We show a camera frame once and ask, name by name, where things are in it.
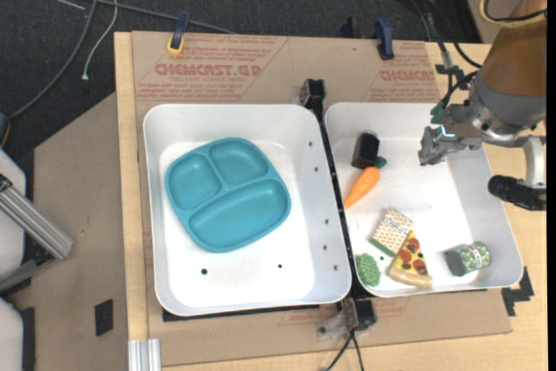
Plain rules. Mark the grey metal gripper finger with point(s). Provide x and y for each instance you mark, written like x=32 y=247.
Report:
x=439 y=132
x=434 y=153

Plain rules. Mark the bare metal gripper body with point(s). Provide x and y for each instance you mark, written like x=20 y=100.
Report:
x=465 y=126

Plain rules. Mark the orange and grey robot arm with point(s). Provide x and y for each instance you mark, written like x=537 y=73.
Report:
x=512 y=56

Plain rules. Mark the white plastic tray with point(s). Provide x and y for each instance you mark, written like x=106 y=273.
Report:
x=243 y=282
x=447 y=195

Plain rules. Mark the black bottle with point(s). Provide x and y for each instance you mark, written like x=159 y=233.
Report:
x=365 y=150

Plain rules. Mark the orange carrot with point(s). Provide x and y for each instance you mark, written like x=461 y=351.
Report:
x=361 y=187

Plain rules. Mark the white and green patterned packet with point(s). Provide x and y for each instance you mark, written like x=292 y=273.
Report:
x=390 y=232

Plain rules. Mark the green can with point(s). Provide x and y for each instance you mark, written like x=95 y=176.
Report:
x=469 y=258

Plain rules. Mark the pizza slice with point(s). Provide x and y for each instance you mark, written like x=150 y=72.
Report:
x=410 y=263

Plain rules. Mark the green grapes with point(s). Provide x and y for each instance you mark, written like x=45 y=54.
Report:
x=368 y=269

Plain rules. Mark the blue divided plate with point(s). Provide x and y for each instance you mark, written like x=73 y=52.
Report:
x=228 y=195

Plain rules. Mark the brown cardboard board, red print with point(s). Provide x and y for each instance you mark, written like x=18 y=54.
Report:
x=226 y=69

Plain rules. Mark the black cylinder on white bracket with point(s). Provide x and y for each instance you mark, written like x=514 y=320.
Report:
x=514 y=189

